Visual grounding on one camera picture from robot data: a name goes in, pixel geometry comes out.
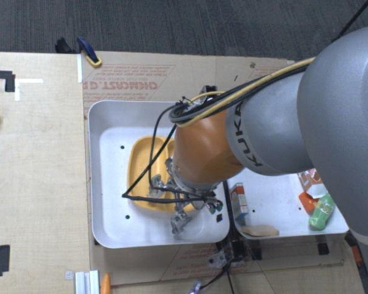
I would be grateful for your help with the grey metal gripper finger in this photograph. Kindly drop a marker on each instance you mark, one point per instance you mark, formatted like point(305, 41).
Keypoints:
point(180, 221)
point(156, 185)

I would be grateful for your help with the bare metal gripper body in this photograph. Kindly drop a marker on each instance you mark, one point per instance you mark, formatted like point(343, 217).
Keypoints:
point(179, 187)

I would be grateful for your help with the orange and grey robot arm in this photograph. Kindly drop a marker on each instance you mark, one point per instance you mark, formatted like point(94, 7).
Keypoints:
point(272, 124)

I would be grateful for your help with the yellow divided plate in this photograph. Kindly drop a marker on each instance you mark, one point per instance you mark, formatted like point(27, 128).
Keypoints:
point(141, 164)

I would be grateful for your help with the white plastic tray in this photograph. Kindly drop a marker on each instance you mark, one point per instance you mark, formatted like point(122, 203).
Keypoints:
point(113, 176)
point(272, 201)

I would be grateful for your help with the thin black rod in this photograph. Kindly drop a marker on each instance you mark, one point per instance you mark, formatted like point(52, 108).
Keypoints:
point(228, 207)

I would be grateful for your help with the white orange blue carton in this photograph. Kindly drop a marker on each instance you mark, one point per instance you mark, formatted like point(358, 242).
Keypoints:
point(239, 201)

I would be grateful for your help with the tan bread slice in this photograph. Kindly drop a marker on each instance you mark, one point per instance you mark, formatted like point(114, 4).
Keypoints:
point(260, 230)

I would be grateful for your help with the orange carrot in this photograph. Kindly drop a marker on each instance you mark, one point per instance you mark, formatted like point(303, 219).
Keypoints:
point(105, 285)

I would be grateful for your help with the brown cardboard board red print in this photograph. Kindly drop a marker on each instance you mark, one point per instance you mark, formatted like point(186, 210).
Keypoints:
point(125, 78)

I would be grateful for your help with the orange packet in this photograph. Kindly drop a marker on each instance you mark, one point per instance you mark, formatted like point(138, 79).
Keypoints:
point(306, 201)

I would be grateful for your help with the white and orange carton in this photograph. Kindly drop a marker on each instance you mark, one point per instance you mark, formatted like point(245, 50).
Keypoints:
point(312, 182)

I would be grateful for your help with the green plastic bottle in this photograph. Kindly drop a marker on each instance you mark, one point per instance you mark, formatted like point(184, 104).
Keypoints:
point(321, 213)

